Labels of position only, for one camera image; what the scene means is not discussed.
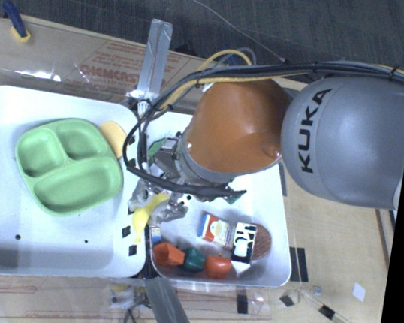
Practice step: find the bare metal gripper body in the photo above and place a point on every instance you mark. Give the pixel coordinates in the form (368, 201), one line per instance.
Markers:
(167, 160)

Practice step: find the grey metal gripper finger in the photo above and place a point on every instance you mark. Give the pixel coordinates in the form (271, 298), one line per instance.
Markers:
(139, 196)
(174, 211)

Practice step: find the yellow banana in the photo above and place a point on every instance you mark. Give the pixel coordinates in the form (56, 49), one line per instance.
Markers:
(142, 220)

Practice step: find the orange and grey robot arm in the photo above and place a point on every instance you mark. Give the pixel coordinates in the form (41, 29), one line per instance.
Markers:
(342, 141)

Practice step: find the small white and blue packet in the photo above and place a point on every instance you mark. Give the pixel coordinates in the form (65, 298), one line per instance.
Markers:
(155, 233)

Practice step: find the orange cube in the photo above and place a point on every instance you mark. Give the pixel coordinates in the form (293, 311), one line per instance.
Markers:
(167, 255)

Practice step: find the orange and white carton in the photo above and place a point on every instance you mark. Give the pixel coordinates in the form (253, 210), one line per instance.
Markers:
(215, 230)

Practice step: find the dark green toy vegetable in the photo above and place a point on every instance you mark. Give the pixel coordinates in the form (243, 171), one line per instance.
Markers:
(194, 260)

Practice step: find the pale yellow oval toy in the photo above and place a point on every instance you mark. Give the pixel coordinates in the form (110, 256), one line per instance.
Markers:
(114, 137)

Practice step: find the orange red toy tomato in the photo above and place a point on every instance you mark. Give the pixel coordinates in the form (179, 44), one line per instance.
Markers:
(217, 266)

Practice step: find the black and white carton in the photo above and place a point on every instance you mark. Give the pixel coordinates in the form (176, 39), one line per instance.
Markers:
(242, 247)

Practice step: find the green divided plate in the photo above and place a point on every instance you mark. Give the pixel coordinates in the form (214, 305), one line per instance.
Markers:
(68, 168)

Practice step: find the brown round biscuit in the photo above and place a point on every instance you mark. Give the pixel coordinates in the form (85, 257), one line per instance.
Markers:
(263, 242)

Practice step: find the white plastic tray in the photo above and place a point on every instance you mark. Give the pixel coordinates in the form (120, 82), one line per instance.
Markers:
(271, 251)
(59, 248)

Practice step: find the brown cardboard board, red print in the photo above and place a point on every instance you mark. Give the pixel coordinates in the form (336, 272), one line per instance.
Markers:
(71, 52)

